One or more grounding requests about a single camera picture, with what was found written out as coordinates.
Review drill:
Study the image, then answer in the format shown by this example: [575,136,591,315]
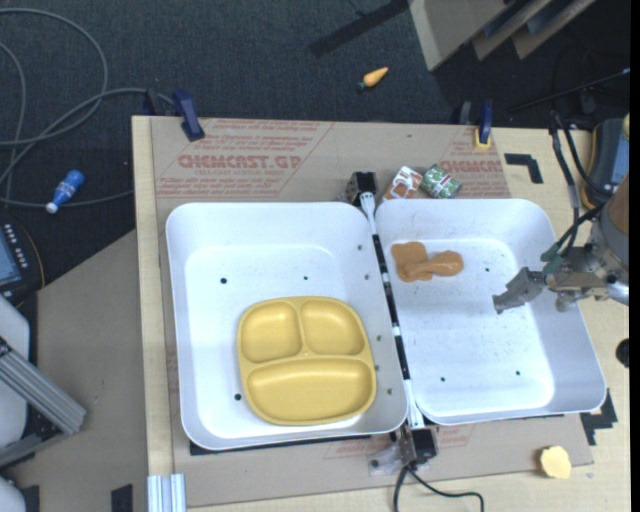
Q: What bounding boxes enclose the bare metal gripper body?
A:
[544,246,631,313]

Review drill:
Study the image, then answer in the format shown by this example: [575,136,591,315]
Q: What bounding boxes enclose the orange-brown toy food piece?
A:
[390,241,465,285]

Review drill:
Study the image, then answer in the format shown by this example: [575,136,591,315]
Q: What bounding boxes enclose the thin black and white rod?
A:
[359,191,426,429]

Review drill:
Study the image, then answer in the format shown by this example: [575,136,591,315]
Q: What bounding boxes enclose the blue bottle with white cap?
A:
[44,169,86,215]

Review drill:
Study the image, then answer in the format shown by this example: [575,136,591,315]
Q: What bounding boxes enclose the yellow biscuit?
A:
[539,445,573,480]

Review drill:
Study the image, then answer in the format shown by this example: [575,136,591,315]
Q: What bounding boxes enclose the brown cardboard board, red print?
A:
[149,117,596,509]

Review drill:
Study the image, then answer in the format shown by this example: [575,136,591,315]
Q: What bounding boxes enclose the orange carrot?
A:
[355,66,390,93]

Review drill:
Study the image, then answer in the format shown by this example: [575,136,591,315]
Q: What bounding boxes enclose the yellow divided plate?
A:
[236,295,378,427]

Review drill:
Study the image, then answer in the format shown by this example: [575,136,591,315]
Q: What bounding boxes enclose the orange and white carton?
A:
[382,165,425,201]

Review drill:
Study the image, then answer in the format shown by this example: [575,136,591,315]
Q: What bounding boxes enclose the green can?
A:
[418,163,463,200]

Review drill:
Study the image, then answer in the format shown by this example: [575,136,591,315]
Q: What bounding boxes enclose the white plastic tray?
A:
[373,197,608,427]
[164,201,410,452]

